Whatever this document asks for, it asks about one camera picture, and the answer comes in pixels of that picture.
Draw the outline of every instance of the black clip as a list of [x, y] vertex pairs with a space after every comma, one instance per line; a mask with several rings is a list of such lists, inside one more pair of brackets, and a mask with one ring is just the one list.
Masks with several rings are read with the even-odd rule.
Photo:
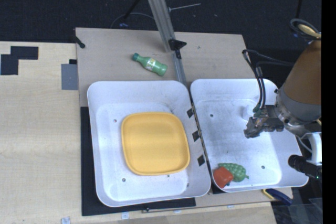
[[185, 45], [187, 45], [187, 43], [173, 39], [173, 38], [168, 40], [168, 43], [169, 43], [170, 49], [175, 50], [176, 57], [181, 59], [180, 49], [183, 48]]
[[189, 117], [189, 119], [190, 119], [191, 116], [194, 115], [194, 111], [193, 111], [193, 109], [192, 109], [192, 108], [189, 109], [189, 110], [187, 111], [187, 114], [188, 114], [188, 117]]
[[85, 48], [85, 44], [84, 44], [82, 41], [80, 41], [80, 39], [79, 39], [76, 35], [72, 36], [72, 39], [73, 39], [73, 41], [74, 41], [75, 43], [77, 43], [82, 49]]
[[202, 164], [205, 163], [205, 159], [204, 159], [204, 156], [201, 155], [200, 157], [197, 158], [197, 161], [198, 161], [198, 165], [201, 166]]
[[195, 142], [197, 139], [199, 139], [199, 137], [200, 137], [200, 134], [198, 133], [198, 131], [193, 132], [194, 142]]

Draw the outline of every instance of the toy pepper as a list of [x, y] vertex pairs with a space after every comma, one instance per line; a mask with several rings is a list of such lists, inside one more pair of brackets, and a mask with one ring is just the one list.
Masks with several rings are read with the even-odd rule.
[[249, 176], [246, 175], [246, 169], [239, 164], [235, 163], [219, 163], [219, 167], [225, 167], [233, 174], [234, 182], [241, 182], [245, 178], [249, 179]]
[[224, 188], [233, 180], [233, 174], [225, 167], [215, 169], [213, 171], [213, 177], [219, 188]]

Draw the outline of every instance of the yellow plate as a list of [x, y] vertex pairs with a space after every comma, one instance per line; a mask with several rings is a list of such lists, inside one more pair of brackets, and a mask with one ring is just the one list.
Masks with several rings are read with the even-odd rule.
[[181, 120], [172, 113], [128, 115], [121, 124], [126, 163], [138, 175], [165, 175], [186, 169], [190, 152]]

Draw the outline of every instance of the bottle cap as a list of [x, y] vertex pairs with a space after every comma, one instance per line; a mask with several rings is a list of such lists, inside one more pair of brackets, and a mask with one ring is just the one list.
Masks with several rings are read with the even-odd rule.
[[138, 56], [139, 56], [139, 54], [135, 53], [135, 54], [133, 55], [133, 57], [132, 57], [132, 60], [133, 60], [133, 61], [136, 61], [137, 58], [138, 58]]

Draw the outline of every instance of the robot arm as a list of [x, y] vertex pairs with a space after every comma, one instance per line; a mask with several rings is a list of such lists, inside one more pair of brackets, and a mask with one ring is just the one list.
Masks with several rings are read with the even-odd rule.
[[[313, 122], [321, 118], [321, 34], [300, 24], [301, 31], [313, 37], [308, 47], [294, 64], [284, 84], [280, 87], [274, 105], [255, 107], [244, 130], [247, 138], [261, 132], [282, 131], [293, 133], [299, 140], [308, 139], [311, 158], [293, 155], [288, 164], [315, 179], [322, 179], [322, 131]], [[262, 79], [260, 70], [256, 78]]]

